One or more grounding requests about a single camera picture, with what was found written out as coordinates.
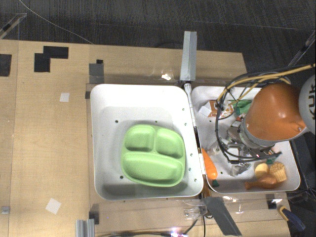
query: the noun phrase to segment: wire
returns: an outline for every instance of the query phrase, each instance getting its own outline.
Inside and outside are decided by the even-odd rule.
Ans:
[[[218,121],[219,121],[219,116],[221,114],[222,106],[223,106],[224,100],[226,98],[226,95],[227,95],[227,92],[224,93],[224,96],[220,99],[220,102],[218,103],[219,107],[217,108],[217,115],[216,115],[216,120],[215,120],[215,135],[216,135],[216,139],[217,139],[217,142],[218,142],[218,146],[221,149],[221,151],[222,151],[223,155],[225,156],[225,158],[227,159],[227,161],[229,163],[232,163],[232,164],[239,164],[239,163],[258,161],[258,160],[262,160],[262,159],[268,159],[268,158],[272,158],[272,157],[280,155],[281,153],[274,153],[273,155],[261,156],[261,157],[258,157],[258,158],[246,157],[246,156],[237,156],[237,155],[234,155],[234,154],[230,153],[226,148],[224,148],[224,146],[222,144],[222,141],[221,141],[221,139],[219,137]],[[228,155],[236,157],[236,158],[238,158],[238,160],[231,160],[228,157]]]
[[[241,92],[241,94],[239,95],[238,99],[236,100],[236,98],[232,95],[232,93],[229,91],[229,94],[234,98],[235,100],[235,104],[237,105],[239,100],[240,100],[240,97],[243,95],[243,93],[246,91],[247,87],[245,87],[243,89],[243,91]],[[224,120],[224,119],[228,119],[230,118],[232,115],[234,115],[236,112],[236,109],[233,110],[233,112],[231,114],[229,114],[227,117],[224,117],[224,118],[219,118],[218,120]]]
[[[283,76],[290,75],[290,74],[293,74],[293,73],[297,73],[297,72],[301,72],[301,71],[304,71],[304,70],[312,69],[313,67],[315,67],[315,63],[312,64],[312,65],[306,65],[306,66],[302,66],[302,67],[299,67],[299,68],[296,68],[296,69],[292,69],[292,70],[289,70],[289,71],[286,71],[286,72],[281,72],[281,73],[276,73],[276,74],[271,74],[271,75],[255,76],[255,77],[249,77],[249,78],[237,80],[237,81],[235,81],[233,83],[230,83],[228,86],[225,87],[223,92],[217,98],[217,101],[219,101],[223,97],[225,92],[227,92],[229,89],[233,88],[236,85],[243,84],[244,82],[257,80],[257,79],[273,79],[273,78],[276,78],[276,77],[277,78],[278,77],[283,77]]]
[[[175,46],[183,46],[183,43],[180,43],[180,42],[175,42],[175,41],[165,41],[165,42],[161,42],[161,43],[158,43],[156,44],[154,47],[156,48],[159,48],[159,47],[162,47],[163,45],[169,45],[169,44],[173,44]]]
[[[289,66],[295,65],[307,52],[308,49],[314,44],[316,40],[316,31],[313,31],[312,35],[307,39],[304,46],[297,52],[297,54],[290,61]]]
[[[76,34],[76,33],[72,32],[72,31],[69,31],[69,30],[67,30],[67,29],[65,29],[65,28],[63,28],[63,27],[61,27],[61,26],[59,26],[59,25],[56,25],[55,23],[49,21],[48,19],[42,17],[41,15],[39,15],[38,13],[36,13],[36,12],[33,11],[32,9],[30,9],[25,3],[23,3],[22,0],[19,0],[19,2],[20,2],[25,8],[27,8],[31,13],[33,13],[33,14],[36,15],[37,17],[41,18],[42,20],[46,21],[47,23],[49,23],[49,24],[51,24],[51,25],[53,25],[53,26],[55,26],[55,27],[57,27],[57,28],[59,28],[59,29],[61,29],[61,30],[64,30],[64,31],[66,31],[66,32],[68,32],[68,33],[71,33],[71,34],[73,34],[73,35],[76,35],[77,37],[81,38],[82,40],[84,40],[84,41],[86,41],[86,42],[88,42],[88,43],[90,43],[90,44],[93,44],[91,41],[89,41],[89,40],[87,40],[86,38],[80,36],[79,34]]]
[[[281,68],[281,69],[277,69],[275,71],[269,71],[265,74],[262,74],[261,72],[256,72],[256,73],[247,73],[244,75],[240,75],[238,77],[236,77],[234,80],[232,80],[230,83],[228,83],[225,87],[225,89],[223,90],[223,92],[220,94],[220,96],[218,97],[218,99],[216,100],[217,105],[218,105],[218,111],[217,111],[217,115],[216,115],[216,121],[215,121],[215,134],[216,134],[216,139],[219,145],[219,148],[221,149],[223,155],[226,157],[227,161],[229,163],[242,163],[242,162],[252,162],[252,161],[257,161],[257,160],[262,160],[262,159],[267,159],[267,158],[271,158],[271,157],[275,157],[278,156],[280,153],[274,153],[272,155],[269,156],[261,156],[258,158],[255,157],[245,157],[245,156],[237,156],[234,155],[232,153],[230,153],[222,144],[222,141],[219,137],[219,129],[218,129],[218,121],[221,120],[219,119],[219,116],[221,114],[221,111],[224,109],[223,108],[223,104],[224,104],[224,100],[227,96],[227,94],[231,94],[230,93],[230,89],[233,88],[234,86],[240,85],[240,84],[244,84],[245,82],[250,82],[250,84],[252,84],[252,86],[247,90],[247,92],[243,93],[244,91],[241,93],[241,96],[239,96],[239,98],[237,99],[237,101],[240,101],[243,97],[245,97],[254,87],[256,87],[258,84],[267,81],[267,80],[271,80],[271,79],[277,79],[277,80],[281,80],[285,83],[290,84],[290,81],[286,78],[284,78],[284,76],[286,75],[290,75],[293,73],[297,73],[297,72],[301,72],[307,69],[311,69],[314,68],[315,64],[312,65],[306,65],[306,66],[299,66],[299,67],[285,67],[285,68]],[[238,158],[238,160],[231,160],[228,155],[233,156]]]
[[[267,81],[267,80],[271,80],[271,79],[279,79],[283,82],[285,82],[286,84],[291,84],[288,80],[286,80],[285,78],[278,78],[278,77],[275,77],[275,78],[270,78],[270,79],[261,79],[259,80],[257,83],[253,84],[240,98],[238,98],[239,100],[241,100],[242,98],[244,98],[253,88],[257,87],[259,83],[261,82],[264,82],[264,81]]]
[[[193,224],[187,230],[185,230],[183,234],[186,235],[196,225],[197,221],[198,221],[198,218],[194,220]]]
[[[186,235],[196,225],[197,221],[198,221],[198,218],[196,220],[194,220],[192,225],[183,234]],[[102,236],[99,236],[99,237],[134,237],[134,236],[139,236],[139,235],[158,235],[158,236],[162,236],[162,237],[171,237],[170,233],[160,233],[160,232],[141,232],[141,233],[123,232],[123,233],[120,233],[120,234],[102,235]]]

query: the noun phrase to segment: metal bracket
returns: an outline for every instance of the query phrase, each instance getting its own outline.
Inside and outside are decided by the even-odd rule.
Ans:
[[[242,236],[221,197],[206,197],[203,200],[224,235]]]
[[[1,214],[9,214],[9,213],[10,213],[10,206],[1,207]]]
[[[95,237],[94,219],[77,220],[76,237]]]
[[[248,148],[240,138],[239,127],[231,126],[227,130],[227,135],[229,137],[229,140],[233,141],[233,143],[228,143],[226,145],[227,149],[237,148],[238,154],[240,156],[251,155],[252,157],[257,158],[257,157],[272,156],[274,154],[271,147],[261,148],[261,149]]]
[[[197,33],[184,32],[180,81],[195,81],[197,70]]]

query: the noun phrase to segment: wooden table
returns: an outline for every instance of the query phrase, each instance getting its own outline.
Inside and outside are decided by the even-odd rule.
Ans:
[[[35,53],[43,53],[45,45],[68,47],[69,57],[51,59],[50,73],[35,73]],[[0,54],[12,55],[10,76],[0,77],[0,206],[11,208],[0,214],[0,236],[72,237],[76,220],[86,220],[91,207],[85,99],[89,64],[103,60],[107,83],[174,84],[182,51],[0,40]],[[197,52],[201,83],[223,85],[244,72],[240,53]],[[170,81],[161,78],[165,74]],[[60,102],[61,93],[70,94],[68,102]],[[56,214],[45,209],[51,198],[61,203]],[[260,202],[243,213],[231,204],[243,236],[289,236],[276,210],[267,209],[264,197],[249,200],[254,198]],[[147,220],[156,222],[159,216],[152,213]],[[207,236],[222,236],[214,220],[207,225]],[[202,236],[202,228],[198,222],[190,236]]]

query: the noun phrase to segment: black cable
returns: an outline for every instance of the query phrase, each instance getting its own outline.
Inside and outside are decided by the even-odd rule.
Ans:
[[[234,79],[232,79],[229,83],[226,84],[226,87],[228,87],[234,81],[237,81],[243,77],[262,76],[262,75],[267,75],[269,73],[284,72],[284,71],[288,71],[288,70],[292,70],[292,69],[297,69],[297,68],[300,68],[302,66],[304,66],[304,65],[295,65],[295,66],[282,67],[282,68],[278,68],[278,69],[271,69],[271,70],[265,71],[264,74],[262,73],[262,71],[245,73],[245,74],[239,75],[239,76],[235,77]]]
[[[173,45],[175,45],[175,46],[182,46],[183,45],[183,43],[181,43],[181,42],[176,42],[176,41],[165,41],[165,42],[160,42],[160,43],[158,43],[158,44],[156,44],[154,47],[155,48],[159,48],[159,47],[161,47],[161,46],[163,46],[163,45],[169,45],[169,44],[173,44]]]
[[[64,27],[61,27],[61,26],[59,26],[59,25],[56,25],[55,23],[53,23],[53,22],[49,21],[48,19],[42,17],[42,16],[39,15],[37,12],[35,12],[35,11],[33,11],[31,8],[29,8],[22,0],[18,0],[18,1],[19,1],[25,8],[27,8],[31,13],[33,13],[33,14],[36,15],[37,17],[41,18],[42,20],[46,21],[47,23],[49,23],[49,24],[51,24],[51,25],[53,25],[53,26],[55,26],[55,27],[57,27],[57,28],[59,28],[59,29],[61,29],[61,30],[64,30],[64,31],[66,31],[66,32],[68,32],[68,33],[70,33],[70,34],[73,34],[73,35],[75,35],[75,36],[77,36],[77,37],[83,39],[84,41],[90,43],[90,44],[93,44],[91,41],[89,41],[88,39],[86,39],[86,38],[80,36],[79,34],[76,34],[76,33],[72,32],[72,31],[70,31],[70,30],[67,30],[67,29],[65,29]]]
[[[316,200],[316,190],[314,188],[309,188],[309,192],[312,195],[312,197]]]
[[[241,94],[239,95],[239,97],[238,97],[237,100],[236,100],[236,98],[232,95],[232,93],[229,91],[229,94],[230,94],[230,95],[233,97],[233,99],[236,101],[236,102],[235,102],[236,107],[237,107],[237,104],[238,104],[239,101],[240,101],[240,97],[245,93],[246,89],[247,89],[247,87],[245,87],[245,88],[243,89],[243,91],[241,92]],[[232,112],[231,114],[229,114],[227,117],[219,118],[218,120],[228,119],[228,118],[230,118],[232,115],[234,115],[235,112],[236,112],[236,111],[235,111],[235,109],[234,109],[233,112]]]
[[[223,155],[225,156],[225,158],[227,159],[227,161],[229,163],[232,163],[232,164],[239,164],[239,163],[253,162],[253,161],[258,161],[258,160],[268,159],[268,158],[278,156],[280,153],[274,153],[273,155],[270,155],[270,156],[261,156],[258,158],[246,157],[246,156],[237,156],[237,155],[230,153],[226,148],[224,148],[222,141],[220,140],[220,137],[219,137],[218,121],[219,121],[219,116],[223,110],[223,103],[224,103],[226,96],[227,96],[227,92],[225,92],[223,97],[220,99],[220,102],[219,103],[217,102],[218,107],[217,107],[217,115],[216,115],[216,119],[215,119],[215,135],[216,135],[216,139],[217,139],[217,143],[219,145],[219,148],[221,149],[221,151],[222,151]],[[231,160],[228,157],[228,155],[230,155],[232,157],[236,157],[236,158],[238,158],[238,160]]]
[[[316,39],[316,32],[313,31],[312,35],[309,36],[304,46],[295,54],[293,59],[290,61],[289,66],[295,65],[304,56],[307,50],[310,49],[310,47],[314,44],[315,39]]]
[[[186,235],[196,225],[197,221],[198,221],[198,218],[194,220],[193,224],[186,231],[184,231],[183,234]]]
[[[187,234],[197,223],[198,218],[194,220],[192,225],[183,233]],[[139,235],[158,235],[158,236],[163,236],[163,237],[171,237],[170,233],[160,233],[160,232],[141,232],[141,233],[134,233],[134,232],[125,232],[125,233],[120,233],[117,235],[104,235],[101,237],[134,237],[134,236],[139,236]]]

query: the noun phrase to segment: orange carrot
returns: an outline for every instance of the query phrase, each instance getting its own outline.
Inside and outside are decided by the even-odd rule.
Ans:
[[[210,180],[215,180],[217,178],[217,169],[212,159],[210,158],[210,156],[208,156],[207,152],[204,149],[202,149],[202,153],[203,153],[207,178]]]

